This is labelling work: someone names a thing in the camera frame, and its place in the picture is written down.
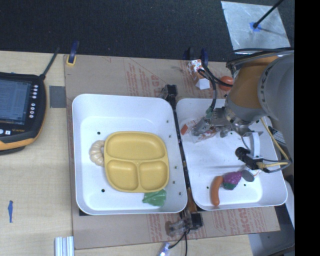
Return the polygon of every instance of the wooden tabletop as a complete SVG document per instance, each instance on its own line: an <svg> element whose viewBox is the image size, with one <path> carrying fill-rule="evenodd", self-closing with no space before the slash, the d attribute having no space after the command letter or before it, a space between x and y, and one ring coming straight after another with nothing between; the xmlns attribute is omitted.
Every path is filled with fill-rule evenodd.
<svg viewBox="0 0 320 256"><path fill-rule="evenodd" d="M0 72L40 75L52 55L0 51ZM46 75L46 87L65 86L63 58L57 55ZM48 107L38 139L22 151L0 155L0 255L54 256L55 238L73 235L66 120L66 108ZM153 256L161 244L82 249L74 255ZM187 245L188 256L252 255L247 235L193 239ZM170 255L185 255L185 242Z"/></svg>

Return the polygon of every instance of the cardboard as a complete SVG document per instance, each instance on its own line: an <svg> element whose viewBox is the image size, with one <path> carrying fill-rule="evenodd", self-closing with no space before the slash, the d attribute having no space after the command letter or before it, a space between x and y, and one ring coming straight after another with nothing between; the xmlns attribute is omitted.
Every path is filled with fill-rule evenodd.
<svg viewBox="0 0 320 256"><path fill-rule="evenodd" d="M210 62L218 78L230 76L222 62ZM180 220L178 213L86 215L76 202L72 101L80 94L108 94L158 97L162 88L176 85L183 98L212 98L213 89L200 90L187 70L186 60L147 59L78 55L74 66L64 65L66 110L71 182L72 225L75 249L176 241L165 225ZM222 99L228 92L217 89ZM275 208L252 207L233 210L202 211L203 227L189 233L188 239L235 236L278 231Z"/></svg>

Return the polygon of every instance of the divided yellow plate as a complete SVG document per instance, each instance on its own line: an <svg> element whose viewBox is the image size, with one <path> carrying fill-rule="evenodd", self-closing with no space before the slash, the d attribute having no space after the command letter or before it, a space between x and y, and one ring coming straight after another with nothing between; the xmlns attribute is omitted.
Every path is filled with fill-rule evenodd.
<svg viewBox="0 0 320 256"><path fill-rule="evenodd" d="M149 132L118 131L109 135L104 144L104 167L110 185L122 192L156 192L169 181L166 145Z"/></svg>

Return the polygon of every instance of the metal sheet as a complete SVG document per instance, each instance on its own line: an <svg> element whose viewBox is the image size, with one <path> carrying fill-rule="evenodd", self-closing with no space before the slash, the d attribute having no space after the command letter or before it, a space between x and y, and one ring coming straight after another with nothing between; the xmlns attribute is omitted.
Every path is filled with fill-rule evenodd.
<svg viewBox="0 0 320 256"><path fill-rule="evenodd" d="M290 47L286 30L279 11L275 8L259 26L259 21L272 6L221 1L233 50L246 48L283 48Z"/></svg>

